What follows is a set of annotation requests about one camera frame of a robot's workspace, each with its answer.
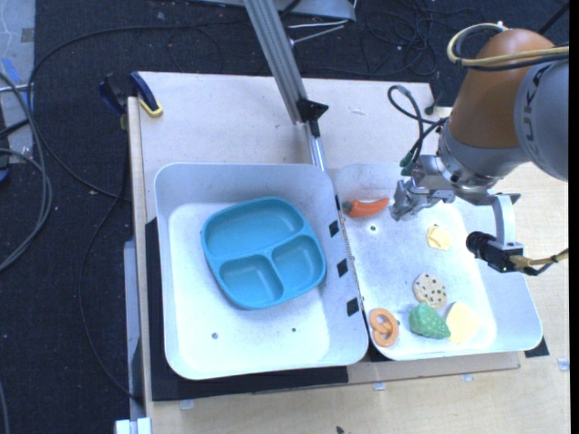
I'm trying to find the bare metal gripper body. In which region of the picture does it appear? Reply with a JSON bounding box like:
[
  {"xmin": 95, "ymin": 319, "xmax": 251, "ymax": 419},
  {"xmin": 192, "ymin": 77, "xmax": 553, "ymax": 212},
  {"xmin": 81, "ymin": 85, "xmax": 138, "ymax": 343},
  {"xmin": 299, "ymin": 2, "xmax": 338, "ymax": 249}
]
[{"xmin": 405, "ymin": 154, "xmax": 500, "ymax": 208}]

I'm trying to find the orange carrot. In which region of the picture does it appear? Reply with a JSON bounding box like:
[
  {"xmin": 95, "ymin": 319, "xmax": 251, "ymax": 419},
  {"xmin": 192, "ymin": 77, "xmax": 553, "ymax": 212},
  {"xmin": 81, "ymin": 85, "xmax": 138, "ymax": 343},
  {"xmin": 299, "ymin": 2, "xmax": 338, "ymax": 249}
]
[{"xmin": 341, "ymin": 196, "xmax": 391, "ymax": 219}]

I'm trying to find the small yellow toy food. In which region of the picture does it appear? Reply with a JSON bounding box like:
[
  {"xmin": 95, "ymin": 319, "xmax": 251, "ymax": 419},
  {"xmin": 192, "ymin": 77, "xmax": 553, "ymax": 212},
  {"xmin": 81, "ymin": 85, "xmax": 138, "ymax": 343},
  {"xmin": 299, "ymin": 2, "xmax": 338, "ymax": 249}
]
[{"xmin": 426, "ymin": 224, "xmax": 452, "ymax": 251}]

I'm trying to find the white plastic tray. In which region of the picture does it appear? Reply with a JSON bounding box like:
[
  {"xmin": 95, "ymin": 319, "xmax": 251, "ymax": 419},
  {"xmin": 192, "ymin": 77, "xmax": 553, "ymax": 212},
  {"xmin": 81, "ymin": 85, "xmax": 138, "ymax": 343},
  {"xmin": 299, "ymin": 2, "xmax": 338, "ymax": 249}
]
[
  {"xmin": 153, "ymin": 161, "xmax": 370, "ymax": 382},
  {"xmin": 333, "ymin": 163, "xmax": 544, "ymax": 362}
]

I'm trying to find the beige chocolate chip biscuit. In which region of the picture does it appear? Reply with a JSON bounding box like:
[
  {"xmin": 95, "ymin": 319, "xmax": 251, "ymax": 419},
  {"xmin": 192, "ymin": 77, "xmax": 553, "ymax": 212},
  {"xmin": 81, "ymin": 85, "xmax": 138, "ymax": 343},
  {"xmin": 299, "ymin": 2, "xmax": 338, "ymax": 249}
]
[{"xmin": 412, "ymin": 272, "xmax": 449, "ymax": 310}]

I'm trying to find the pale yellow cheese wedge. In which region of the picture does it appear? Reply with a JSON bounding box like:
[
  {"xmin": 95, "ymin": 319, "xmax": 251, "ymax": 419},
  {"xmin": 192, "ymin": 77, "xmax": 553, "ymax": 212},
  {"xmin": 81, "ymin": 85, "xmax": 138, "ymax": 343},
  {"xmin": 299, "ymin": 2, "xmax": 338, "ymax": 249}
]
[{"xmin": 445, "ymin": 301, "xmax": 482, "ymax": 344}]

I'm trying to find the orange pretzel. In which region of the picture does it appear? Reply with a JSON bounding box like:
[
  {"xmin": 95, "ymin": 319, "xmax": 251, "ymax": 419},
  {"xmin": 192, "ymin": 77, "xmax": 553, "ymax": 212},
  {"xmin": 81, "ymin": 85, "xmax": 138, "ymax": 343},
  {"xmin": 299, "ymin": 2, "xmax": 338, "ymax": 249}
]
[{"xmin": 368, "ymin": 307, "xmax": 401, "ymax": 348}]

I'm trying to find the blue divided plate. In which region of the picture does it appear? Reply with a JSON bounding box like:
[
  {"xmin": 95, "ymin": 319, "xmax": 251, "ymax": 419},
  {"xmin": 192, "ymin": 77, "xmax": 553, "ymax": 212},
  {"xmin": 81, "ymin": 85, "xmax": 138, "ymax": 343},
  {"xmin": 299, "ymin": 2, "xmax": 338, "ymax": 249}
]
[{"xmin": 200, "ymin": 195, "xmax": 327, "ymax": 311}]

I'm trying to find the pale flat board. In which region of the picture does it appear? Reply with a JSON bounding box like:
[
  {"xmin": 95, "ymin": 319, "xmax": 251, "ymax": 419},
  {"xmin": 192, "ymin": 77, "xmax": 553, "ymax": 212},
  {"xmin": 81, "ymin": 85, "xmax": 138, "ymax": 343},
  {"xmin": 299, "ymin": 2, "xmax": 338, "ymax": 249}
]
[{"xmin": 135, "ymin": 71, "xmax": 521, "ymax": 401}]

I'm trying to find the black cylinder on white bracket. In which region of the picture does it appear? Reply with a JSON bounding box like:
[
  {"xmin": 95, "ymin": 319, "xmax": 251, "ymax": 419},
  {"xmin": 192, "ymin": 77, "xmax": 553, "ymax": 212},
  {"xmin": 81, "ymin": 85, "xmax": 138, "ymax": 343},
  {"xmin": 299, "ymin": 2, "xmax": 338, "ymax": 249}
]
[{"xmin": 465, "ymin": 191, "xmax": 526, "ymax": 274}]

